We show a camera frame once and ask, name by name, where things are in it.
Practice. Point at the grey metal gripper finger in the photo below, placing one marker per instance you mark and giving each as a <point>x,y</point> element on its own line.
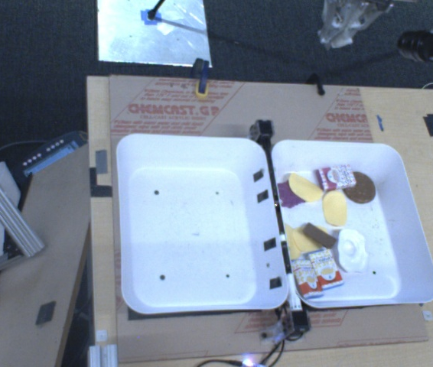
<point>330,21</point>
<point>367,15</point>

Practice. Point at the red and white carton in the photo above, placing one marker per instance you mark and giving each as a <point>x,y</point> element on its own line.
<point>337,177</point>

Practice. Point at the purple flat toy slice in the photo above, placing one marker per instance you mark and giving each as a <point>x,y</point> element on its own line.
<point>288,196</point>

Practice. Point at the white fried egg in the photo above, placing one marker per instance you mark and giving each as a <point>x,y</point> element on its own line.
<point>351,251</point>

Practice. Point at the yellow potato chip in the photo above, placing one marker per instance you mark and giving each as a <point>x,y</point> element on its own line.
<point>304,187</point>
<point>306,244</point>
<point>334,208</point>
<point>290,243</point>

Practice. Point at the brown round biscuit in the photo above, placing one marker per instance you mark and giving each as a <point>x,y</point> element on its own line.
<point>362,189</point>

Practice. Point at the thin black and white rod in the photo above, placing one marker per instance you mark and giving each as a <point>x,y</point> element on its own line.
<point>276,201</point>

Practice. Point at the brown cardboard board red print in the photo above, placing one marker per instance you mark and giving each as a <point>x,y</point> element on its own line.
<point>178,109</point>

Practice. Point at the brown chocolate bar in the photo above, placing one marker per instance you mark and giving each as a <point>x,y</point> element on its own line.
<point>319,235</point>

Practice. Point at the white plastic tray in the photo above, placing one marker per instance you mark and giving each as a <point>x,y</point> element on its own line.
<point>388,243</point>
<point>193,224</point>

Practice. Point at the orange and white carton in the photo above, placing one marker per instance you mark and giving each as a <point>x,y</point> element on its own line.
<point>308,281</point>
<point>326,270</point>

